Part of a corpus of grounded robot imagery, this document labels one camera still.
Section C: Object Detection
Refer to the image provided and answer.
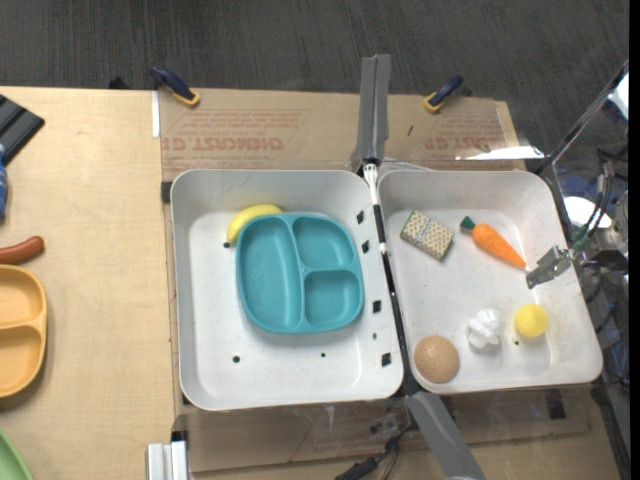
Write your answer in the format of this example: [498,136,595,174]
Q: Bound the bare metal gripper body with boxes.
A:
[568,226,630,272]

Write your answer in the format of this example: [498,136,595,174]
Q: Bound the patterned small packet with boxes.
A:
[399,209,455,261]

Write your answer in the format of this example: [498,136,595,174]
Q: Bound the yellow banana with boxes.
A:
[225,203,285,245]

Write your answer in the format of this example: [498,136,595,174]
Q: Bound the black ribbed panel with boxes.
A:
[0,93,46,165]

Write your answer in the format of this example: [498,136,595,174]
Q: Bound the blue divided plate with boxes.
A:
[234,212,365,335]

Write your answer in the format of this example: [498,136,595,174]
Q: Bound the brown sausage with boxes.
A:
[0,235,46,265]

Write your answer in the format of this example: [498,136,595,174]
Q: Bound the green divided plate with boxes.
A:
[0,427,34,480]

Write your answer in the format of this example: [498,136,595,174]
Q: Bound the tan round bread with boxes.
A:
[413,335,461,384]

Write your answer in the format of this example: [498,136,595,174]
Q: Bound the thin black and white rod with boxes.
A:
[362,163,417,395]

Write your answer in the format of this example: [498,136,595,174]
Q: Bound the orange divided plate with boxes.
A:
[0,264,49,399]

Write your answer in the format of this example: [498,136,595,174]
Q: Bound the brown cardboard board red print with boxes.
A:
[158,86,592,473]

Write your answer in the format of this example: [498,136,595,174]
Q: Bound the blue bottle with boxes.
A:
[0,145,9,220]

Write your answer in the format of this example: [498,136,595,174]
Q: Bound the orange carrot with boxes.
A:
[459,215,528,270]

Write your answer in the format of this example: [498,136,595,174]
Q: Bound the white plastic tray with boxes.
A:
[377,169,605,396]
[169,168,405,412]

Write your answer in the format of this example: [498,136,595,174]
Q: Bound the white lumpy toy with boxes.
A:
[467,308,505,353]

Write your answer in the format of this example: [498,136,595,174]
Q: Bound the yellow ball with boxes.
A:
[514,303,550,340]

